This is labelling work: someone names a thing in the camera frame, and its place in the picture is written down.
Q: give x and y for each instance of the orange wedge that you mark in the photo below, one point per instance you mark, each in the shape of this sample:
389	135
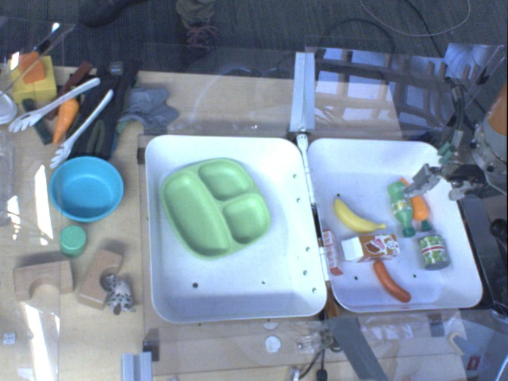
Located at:
31	70

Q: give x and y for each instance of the white plastic tray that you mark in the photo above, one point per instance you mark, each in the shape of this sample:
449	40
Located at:
238	288
369	165

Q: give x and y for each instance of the red and white packet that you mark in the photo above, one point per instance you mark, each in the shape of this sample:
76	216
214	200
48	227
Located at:
332	252

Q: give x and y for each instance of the yellow cube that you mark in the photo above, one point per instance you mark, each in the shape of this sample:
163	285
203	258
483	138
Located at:
37	89

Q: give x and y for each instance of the small green can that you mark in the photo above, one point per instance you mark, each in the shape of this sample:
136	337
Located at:
73	241

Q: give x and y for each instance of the blue bowl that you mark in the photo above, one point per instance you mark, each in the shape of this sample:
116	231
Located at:
85	191

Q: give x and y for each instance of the yellow banana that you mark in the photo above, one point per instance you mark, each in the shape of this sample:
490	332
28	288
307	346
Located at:
351	217

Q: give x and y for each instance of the white plastic pasta spoon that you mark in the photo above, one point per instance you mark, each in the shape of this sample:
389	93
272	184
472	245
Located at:
24	121

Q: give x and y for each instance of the person's leg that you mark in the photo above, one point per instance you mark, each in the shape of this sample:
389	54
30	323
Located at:
196	10
115	0

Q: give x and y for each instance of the notched wooden block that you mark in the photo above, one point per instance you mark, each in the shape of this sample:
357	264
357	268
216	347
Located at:
43	272

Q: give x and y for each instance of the grey cloth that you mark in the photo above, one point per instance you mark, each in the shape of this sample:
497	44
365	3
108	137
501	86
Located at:
148	107

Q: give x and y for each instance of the green divided plate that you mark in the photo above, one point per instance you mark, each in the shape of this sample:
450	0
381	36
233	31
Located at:
194	212

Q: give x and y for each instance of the spotted plush toy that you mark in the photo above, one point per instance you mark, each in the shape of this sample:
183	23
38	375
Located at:
119	294

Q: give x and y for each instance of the black cloth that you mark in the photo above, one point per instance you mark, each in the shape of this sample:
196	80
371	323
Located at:
99	133

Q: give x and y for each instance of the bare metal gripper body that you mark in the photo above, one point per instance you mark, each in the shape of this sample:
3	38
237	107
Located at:
468	175

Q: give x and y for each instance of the green and red can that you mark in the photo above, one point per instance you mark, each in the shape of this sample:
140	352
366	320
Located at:
433	252

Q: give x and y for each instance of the dark green marker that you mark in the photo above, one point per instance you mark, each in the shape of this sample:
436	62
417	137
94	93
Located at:
39	127

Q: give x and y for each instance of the green bottle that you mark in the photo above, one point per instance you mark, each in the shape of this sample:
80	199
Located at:
401	210

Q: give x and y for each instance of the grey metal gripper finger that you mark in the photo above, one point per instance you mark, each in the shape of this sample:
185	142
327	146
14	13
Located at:
462	190
425	178

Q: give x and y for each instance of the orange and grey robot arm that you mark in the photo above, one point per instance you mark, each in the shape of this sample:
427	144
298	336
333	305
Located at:
497	133

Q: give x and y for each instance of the orange sausage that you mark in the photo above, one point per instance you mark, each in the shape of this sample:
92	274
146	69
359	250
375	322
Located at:
391	284

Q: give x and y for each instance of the white plastic fork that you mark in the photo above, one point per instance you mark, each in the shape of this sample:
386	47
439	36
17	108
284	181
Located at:
85	123

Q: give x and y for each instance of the rectangular wooden block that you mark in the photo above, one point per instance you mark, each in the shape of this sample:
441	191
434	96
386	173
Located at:
97	276

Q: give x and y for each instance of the orange and white carton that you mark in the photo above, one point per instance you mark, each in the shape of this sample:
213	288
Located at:
369	248

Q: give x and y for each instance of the white plate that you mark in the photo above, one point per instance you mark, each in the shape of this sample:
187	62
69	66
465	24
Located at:
6	109

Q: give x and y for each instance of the orange carrot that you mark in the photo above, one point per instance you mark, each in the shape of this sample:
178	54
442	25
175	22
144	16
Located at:
420	209
66	117

